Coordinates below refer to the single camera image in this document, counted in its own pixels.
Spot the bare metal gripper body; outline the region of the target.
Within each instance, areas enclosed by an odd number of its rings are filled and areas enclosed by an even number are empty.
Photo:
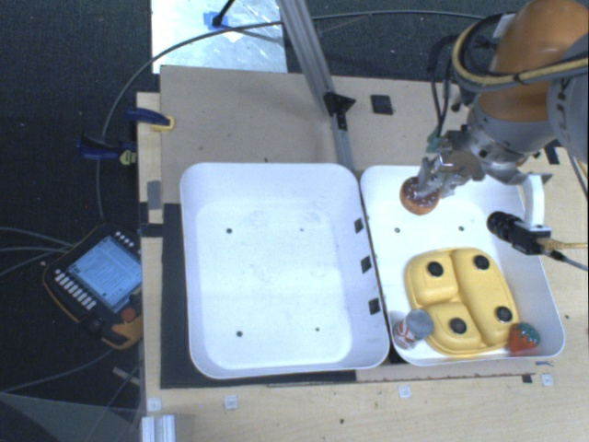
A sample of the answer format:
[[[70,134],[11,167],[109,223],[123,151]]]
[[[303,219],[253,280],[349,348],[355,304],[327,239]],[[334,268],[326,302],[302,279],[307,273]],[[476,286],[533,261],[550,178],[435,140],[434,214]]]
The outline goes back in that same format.
[[[525,173],[519,170],[525,155],[501,145],[479,128],[446,132],[437,152],[433,172],[438,177],[452,178],[454,183],[481,181],[486,177],[501,183],[525,180]]]

